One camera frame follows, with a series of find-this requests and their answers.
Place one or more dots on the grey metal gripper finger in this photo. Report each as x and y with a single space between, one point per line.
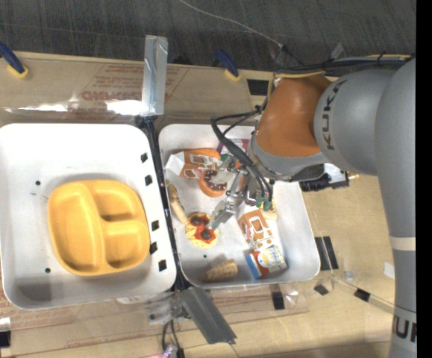
223 174
223 210

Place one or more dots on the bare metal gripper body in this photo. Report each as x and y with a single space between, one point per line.
252 186

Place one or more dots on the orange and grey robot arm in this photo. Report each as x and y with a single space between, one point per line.
353 118

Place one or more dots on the chocolate frosted doughnut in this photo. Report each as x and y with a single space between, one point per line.
210 188

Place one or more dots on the yellow pizza slice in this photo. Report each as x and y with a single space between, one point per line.
200 233

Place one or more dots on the pink and white packet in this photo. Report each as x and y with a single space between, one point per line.
238 144

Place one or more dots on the orange and white carton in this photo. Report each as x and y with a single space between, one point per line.
256 229
191 162

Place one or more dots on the blue and orange juice carton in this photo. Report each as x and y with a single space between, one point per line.
268 261

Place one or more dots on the white plastic tray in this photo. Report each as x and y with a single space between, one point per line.
297 237
21 162

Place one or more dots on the yellow divided plate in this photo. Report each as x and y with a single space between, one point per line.
96 226

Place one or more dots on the brown cardboard board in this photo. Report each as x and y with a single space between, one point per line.
70 84

